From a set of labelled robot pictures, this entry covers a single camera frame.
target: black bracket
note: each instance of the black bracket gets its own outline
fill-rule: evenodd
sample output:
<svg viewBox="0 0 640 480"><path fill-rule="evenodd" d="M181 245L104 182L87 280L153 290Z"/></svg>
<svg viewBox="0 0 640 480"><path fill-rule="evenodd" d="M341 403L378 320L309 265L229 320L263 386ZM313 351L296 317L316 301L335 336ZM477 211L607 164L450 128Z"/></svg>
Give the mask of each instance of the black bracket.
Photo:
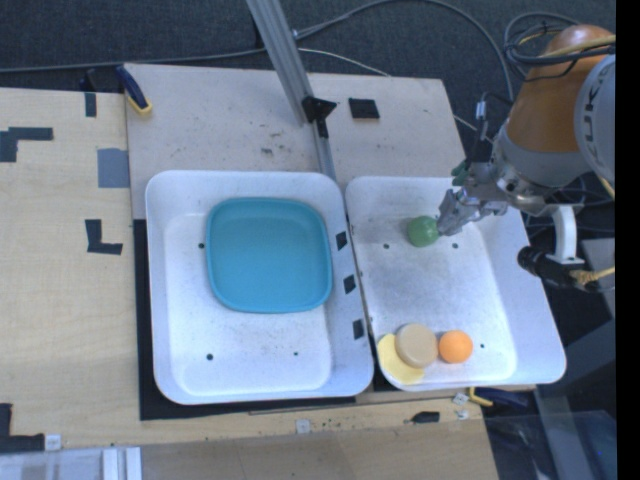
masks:
<svg viewBox="0 0 640 480"><path fill-rule="evenodd" d="M302 108L310 123L316 122L318 133L324 139L329 138L329 130L325 119L338 106L332 101L325 101L313 96L307 96L302 100Z"/></svg>
<svg viewBox="0 0 640 480"><path fill-rule="evenodd" d="M543 282L554 288L577 288L586 292L597 292L598 290L597 286L591 284L581 285L577 279L571 276L572 270L584 268L583 261L563 265L549 258L547 251L531 246L520 249L517 261L518 265L527 272L539 277Z"/></svg>
<svg viewBox="0 0 640 480"><path fill-rule="evenodd" d="M98 92L98 85L95 82L95 68L88 69L84 76L80 79L80 90L83 92Z"/></svg>
<svg viewBox="0 0 640 480"><path fill-rule="evenodd" d="M258 29L258 25L256 25L256 20L253 19L253 16L251 16L251 23L253 24L253 33L256 38L253 46L256 50L262 50L264 48L264 41L262 40L262 35L260 34L260 30Z"/></svg>

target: toy sink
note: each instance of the toy sink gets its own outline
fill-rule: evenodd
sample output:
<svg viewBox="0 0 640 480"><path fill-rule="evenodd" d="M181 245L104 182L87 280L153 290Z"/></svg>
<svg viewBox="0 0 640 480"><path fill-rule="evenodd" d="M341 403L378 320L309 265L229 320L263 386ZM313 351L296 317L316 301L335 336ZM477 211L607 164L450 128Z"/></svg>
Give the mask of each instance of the toy sink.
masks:
<svg viewBox="0 0 640 480"><path fill-rule="evenodd" d="M528 245L520 213L510 209L464 226L461 233L414 247L407 225L436 217L450 178L364 176L345 200L367 313L376 343L407 323L436 336L460 329L474 342L471 358L440 358L405 391L545 384L564 373L564 348L540 279L517 264Z"/></svg>
<svg viewBox="0 0 640 480"><path fill-rule="evenodd" d="M195 405L366 389L373 358L344 199L333 180L319 173L164 171L149 181L145 200L153 368L167 398ZM208 231L228 231L234 219L240 233L216 244ZM278 256L275 266L252 265L243 246L261 222L275 234L257 237L256 263ZM236 253L242 263L234 266ZM213 282L208 261L221 269ZM275 269L276 280L307 273L287 278L295 289L284 296L254 285L257 297L244 299L242 287L264 269Z"/></svg>

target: black cable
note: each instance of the black cable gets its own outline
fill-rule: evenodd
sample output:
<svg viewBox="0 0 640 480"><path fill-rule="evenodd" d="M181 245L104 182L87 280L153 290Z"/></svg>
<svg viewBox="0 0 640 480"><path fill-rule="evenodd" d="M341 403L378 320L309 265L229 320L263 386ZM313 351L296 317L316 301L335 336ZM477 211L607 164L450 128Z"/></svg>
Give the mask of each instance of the black cable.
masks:
<svg viewBox="0 0 640 480"><path fill-rule="evenodd" d="M521 29L518 32L512 32L512 29L514 29L520 22L533 17L542 18L542 21L536 25ZM615 53L615 42L612 44L585 48L582 51L567 53L564 55L526 55L519 51L523 44L533 39L555 35L564 30L567 25L571 26L576 24L577 22L571 18L549 13L527 13L517 16L511 20L505 28L504 33L504 55L511 65L511 71L526 82L548 78L560 78L569 73L580 59ZM523 67L552 66L567 62L569 62L570 65L558 75L540 76L526 80L527 73L524 71Z"/></svg>
<svg viewBox="0 0 640 480"><path fill-rule="evenodd" d="M567 68L566 68L562 73L560 73L560 74L558 74L558 75L535 76L535 77L532 77L532 78L526 78L526 77L525 77L525 79L523 80L523 82L531 83L531 82L536 82L536 81L538 81L538 80L549 80L549 79L552 79L552 78L562 78L563 76L566 76L566 75L568 75L568 74L569 74L569 71L571 71L571 70L575 67L575 65L576 65L576 63L577 63L577 62L578 62L577 60L574 60L573 62L571 62L571 63L567 66Z"/></svg>
<svg viewBox="0 0 640 480"><path fill-rule="evenodd" d="M495 94L489 91L485 91L482 93L482 96L480 96L480 101L486 101L488 97L492 97L498 101L501 101L502 103L504 103L505 105L507 105L508 107L511 107L511 105L513 105L513 100L507 99L507 98L503 98L502 96L500 96L499 94Z"/></svg>
<svg viewBox="0 0 640 480"><path fill-rule="evenodd" d="M463 18L465 18L467 21L469 21L470 23L472 23L481 33L482 35L485 37L485 39L487 39L487 41L490 43L491 47L493 48L494 52L496 53L498 60L500 61L500 64L502 66L502 71L504 73L505 76L505 83L507 85L507 93L509 95L510 99L513 99L513 88L511 85L511 80L509 78L509 68L508 65L506 64L504 58L502 57L502 52L500 50L500 48L497 46L497 44L495 43L495 41L491 38L491 36L489 35L489 33L484 29L484 27L478 22L476 21L471 15L467 14L466 12L458 9L457 7L454 7L450 4L447 4L446 2L442 2L440 0L375 0L373 2L370 2L368 4L364 4L361 5L360 7L356 7L336 18L333 18L331 20L327 20L325 22L316 24L316 25L312 25L310 27L304 28L302 30L299 31L293 31L294 32L294 39L296 41L302 40L302 39L306 39L312 35L315 35L323 30L326 30L327 28L338 24L348 18L351 18L352 16L359 14L365 10L368 9L372 9L373 7L377 7L379 5L385 5L385 4L390 4L390 3L396 3L396 2L407 2L407 1L414 1L414 2L424 2L424 3L430 3L430 4L434 4L434 5L438 5L441 7L444 7L445 9L448 9L450 11L453 11L457 14L459 14L460 16L462 16ZM132 61L132 60L127 60L127 61L107 61L107 62L96 62L96 63L84 63L84 64L67 64L67 65L60 65L60 66L37 66L37 67L23 67L23 68L0 68L0 74L16 74L16 73L32 73L32 72L44 72L44 71L62 71L62 70L70 70L70 69L90 69L90 68L105 68L105 67L116 67L116 66L121 66L122 64L125 64L126 62L130 62L130 63L140 63L140 64L178 64L178 63L185 63L185 62L203 62L203 61L211 61L211 60L222 60L222 59L229 59L229 58L236 58L236 57L242 57L242 56L250 56L250 55L256 55L256 54L260 54L260 53L264 53L266 50L264 48L254 48L254 49L250 49L250 50L244 50L244 51L240 51L240 52L230 52L230 53L222 53L222 54L213 54L213 55L202 55L202 56L196 56L196 57L179 57L179 58L164 58L164 59L147 59L147 60L136 60L136 61Z"/></svg>
<svg viewBox="0 0 640 480"><path fill-rule="evenodd" d="M568 189L563 189L562 193L563 195L566 195L565 192L576 192L579 194L584 194L584 195L592 195L592 196L596 196L599 197L600 199L598 201L589 201L584 203L584 206L586 208L591 208L593 206L606 206L609 204L615 204L615 201L613 199L607 199L605 197L602 197L600 194L598 194L597 192L594 192L593 190L581 190L579 188L568 188ZM577 204L582 204L581 202L578 201L570 201L571 203L577 203Z"/></svg>

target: wooden table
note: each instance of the wooden table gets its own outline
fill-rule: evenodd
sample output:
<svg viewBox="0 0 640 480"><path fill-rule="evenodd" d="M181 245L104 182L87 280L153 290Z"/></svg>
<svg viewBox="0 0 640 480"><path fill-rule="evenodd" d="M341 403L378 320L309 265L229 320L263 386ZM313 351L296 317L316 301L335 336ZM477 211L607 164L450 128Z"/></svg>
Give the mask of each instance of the wooden table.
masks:
<svg viewBox="0 0 640 480"><path fill-rule="evenodd" d="M368 78L357 80L370 84L371 80L365 80ZM317 75L317 80L321 79L326 87L331 85L331 76ZM424 102L424 117L437 123L440 134L448 134L442 140L453 149L444 158L405 158L403 165L407 174L421 175L429 172L431 162L437 167L431 174L446 175L462 158L446 93L440 81L414 83L429 95ZM403 453L413 457L414 462L386 462L405 471L407 476L403 478L411 477L412 471L418 475L427 463L446 469L453 455L461 460L456 462L458 469L452 478L497 477L479 406L467 403L464 409L469 420L459 421L456 411L461 407L452 402L452 392L367 390L355 404L347 406L140 421L132 220L139 194L135 187L143 169L136 166L138 155L131 159L131 189L104 183L100 186L99 152L132 154L133 150L124 97L98 93L95 101L93 98L81 92L0 90L0 132L18 138L16 161L0 162L0 402L13 404L12 434L60 434L67 449L147 445L150 448L143 456L157 461L145 462L146 469L162 460L172 462L163 444L199 442L196 448L180 448L187 455L198 450L202 453L203 446L214 443L223 446L220 440L236 443L237 449L261 447L261 453L282 443L290 446L286 439L300 432L303 422L310 435L297 436L299 448L307 446L302 443L324 443L325 448L341 454L346 460L341 464L354 478L367 476L376 463L381 467L384 454L371 451L383 442L404 443L402 449L390 449L389 457L397 459ZM404 126L415 127L416 123ZM29 140L29 130L36 128L50 130L53 140ZM355 143L345 142L348 137L339 127L334 125L334 130L338 130L332 135L336 141L336 170L344 183L357 175L358 168L350 170L340 150L349 150ZM277 137L285 141L278 142L284 144L280 149L290 147L286 143L290 138L283 134ZM364 139L359 136L354 140ZM371 142L367 148L375 150L379 145ZM383 146L395 147L391 142ZM275 155L265 153L264 146L258 148L258 156L274 161ZM102 223L102 242L122 244L120 254L87 251L86 221L95 219ZM440 423L410 424L421 411L439 412ZM259 441L261 444L244 441L264 436L281 437ZM443 453L437 444L440 442L447 452ZM376 456L377 462L358 462L358 457L365 456Z"/></svg>

